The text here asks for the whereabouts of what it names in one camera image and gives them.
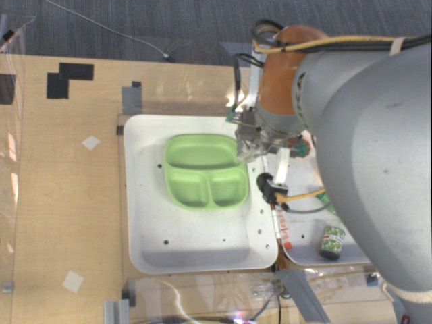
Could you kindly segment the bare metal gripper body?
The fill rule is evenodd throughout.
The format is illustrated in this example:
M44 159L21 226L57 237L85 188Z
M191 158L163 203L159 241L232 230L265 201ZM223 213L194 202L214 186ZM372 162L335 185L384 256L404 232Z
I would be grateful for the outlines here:
M237 125L236 141L244 141L249 148L264 146L268 153L276 153L288 147L287 115L269 113L261 108L250 108L238 114L234 121Z

